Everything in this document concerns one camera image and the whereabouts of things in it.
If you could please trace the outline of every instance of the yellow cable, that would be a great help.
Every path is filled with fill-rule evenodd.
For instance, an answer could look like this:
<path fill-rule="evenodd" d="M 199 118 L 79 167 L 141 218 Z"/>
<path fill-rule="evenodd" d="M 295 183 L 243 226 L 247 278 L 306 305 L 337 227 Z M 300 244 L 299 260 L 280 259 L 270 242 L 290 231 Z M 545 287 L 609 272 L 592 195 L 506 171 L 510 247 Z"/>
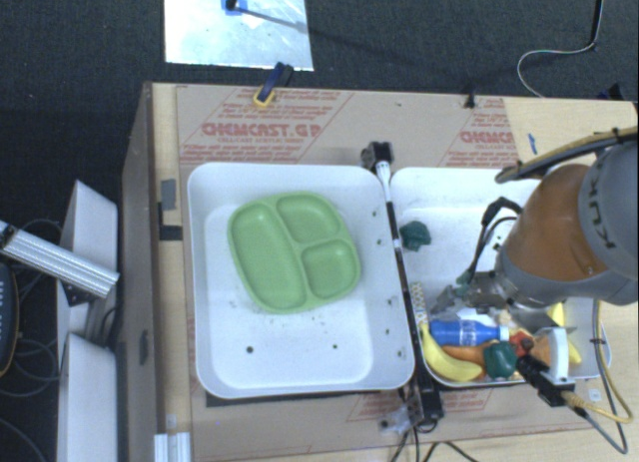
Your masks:
<path fill-rule="evenodd" d="M 596 338 L 597 339 L 601 339 L 601 302 L 599 304 L 600 305 L 597 308 L 597 319 L 596 319 L 597 325 L 595 325 L 595 329 L 596 329 L 595 332 L 596 332 Z M 619 404 L 626 411 L 626 414 L 627 414 L 628 417 L 623 418 L 621 416 L 617 416 L 616 414 L 613 414 L 612 412 L 608 412 L 605 409 L 597 407 L 596 405 L 593 405 L 592 403 L 585 401 L 583 398 L 581 398 L 579 395 L 575 394 L 572 391 L 563 391 L 561 393 L 561 397 L 564 400 L 566 400 L 566 403 L 571 408 L 578 407 L 578 408 L 581 408 L 581 409 L 588 409 L 588 410 L 591 410 L 593 412 L 596 412 L 597 414 L 601 414 L 602 416 L 604 416 L 604 417 L 606 417 L 608 419 L 612 419 L 613 421 L 615 421 L 617 423 L 623 423 L 623 424 L 626 424 L 626 425 L 628 423 L 632 423 L 632 420 L 634 419 L 634 416 L 632 415 L 632 411 L 630 410 L 630 407 L 628 407 L 628 404 L 621 397 L 621 394 L 619 393 L 619 391 L 617 390 L 617 387 L 615 386 L 614 382 L 612 381 L 610 373 L 608 372 L 608 365 L 604 361 L 604 354 L 603 354 L 603 348 L 601 347 L 601 343 L 597 343 L 595 349 L 599 351 L 599 356 L 600 356 L 601 361 L 603 363 L 602 364 L 603 372 L 605 374 L 605 378 L 608 380 L 608 385 L 610 386 L 610 389 L 612 390 L 613 394 L 617 398 L 617 401 L 619 402 Z"/>

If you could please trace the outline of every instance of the banana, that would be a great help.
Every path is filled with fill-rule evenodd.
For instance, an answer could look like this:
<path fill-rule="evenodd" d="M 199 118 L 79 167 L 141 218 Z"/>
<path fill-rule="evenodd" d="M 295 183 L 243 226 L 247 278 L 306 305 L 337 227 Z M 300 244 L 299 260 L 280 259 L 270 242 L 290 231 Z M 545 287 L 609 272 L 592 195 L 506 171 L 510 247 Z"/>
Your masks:
<path fill-rule="evenodd" d="M 563 304 L 561 302 L 557 302 L 556 304 L 552 304 L 546 313 L 553 321 L 563 327 L 566 325 L 566 315 L 563 310 Z M 570 364 L 581 364 L 581 354 L 577 347 L 572 344 L 570 340 L 568 340 L 568 361 Z"/>
<path fill-rule="evenodd" d="M 421 324 L 419 330 L 423 357 L 437 375 L 455 382 L 468 382 L 481 375 L 483 369 L 478 364 L 460 361 L 444 352 L 430 335 L 428 324 Z"/>

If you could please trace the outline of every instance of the black carpet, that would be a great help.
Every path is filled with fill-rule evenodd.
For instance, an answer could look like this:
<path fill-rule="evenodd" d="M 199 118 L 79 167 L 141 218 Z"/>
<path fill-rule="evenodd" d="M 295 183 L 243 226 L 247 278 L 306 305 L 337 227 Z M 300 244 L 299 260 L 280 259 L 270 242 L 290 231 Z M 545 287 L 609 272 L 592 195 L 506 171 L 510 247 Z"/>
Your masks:
<path fill-rule="evenodd" d="M 62 221 L 79 179 L 117 201 L 128 134 L 146 80 L 256 85 L 257 70 L 164 62 L 164 0 L 0 0 L 0 219 Z M 619 83 L 637 100 L 639 0 L 605 0 L 596 51 L 531 58 L 549 97 L 595 98 Z M 589 42 L 595 0 L 306 0 L 316 70 L 293 87 L 528 96 L 524 52 Z M 55 336 L 53 286 L 25 300 L 24 336 Z M 46 358 L 31 362 L 46 373 Z M 0 389 L 27 389 L 11 373 Z M 55 384 L 0 395 L 0 418 L 55 459 Z M 37 460 L 0 425 L 0 461 Z"/>

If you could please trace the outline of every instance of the white bottle cap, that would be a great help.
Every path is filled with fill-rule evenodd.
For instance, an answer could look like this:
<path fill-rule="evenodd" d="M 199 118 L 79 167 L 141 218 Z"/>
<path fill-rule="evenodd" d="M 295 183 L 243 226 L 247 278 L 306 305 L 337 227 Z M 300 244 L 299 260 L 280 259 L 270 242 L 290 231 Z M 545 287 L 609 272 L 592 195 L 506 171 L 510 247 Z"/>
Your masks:
<path fill-rule="evenodd" d="M 510 329 L 507 325 L 499 325 L 499 341 L 508 341 L 510 339 Z"/>

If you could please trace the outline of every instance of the blue bottle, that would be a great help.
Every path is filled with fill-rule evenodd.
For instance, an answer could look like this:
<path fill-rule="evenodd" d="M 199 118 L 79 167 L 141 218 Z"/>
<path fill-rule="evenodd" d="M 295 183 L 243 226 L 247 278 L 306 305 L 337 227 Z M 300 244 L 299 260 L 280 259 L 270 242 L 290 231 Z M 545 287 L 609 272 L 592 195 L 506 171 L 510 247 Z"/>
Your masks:
<path fill-rule="evenodd" d="M 433 320 L 430 334 L 439 345 L 476 346 L 484 341 L 508 341 L 506 325 L 490 327 L 476 320 Z"/>

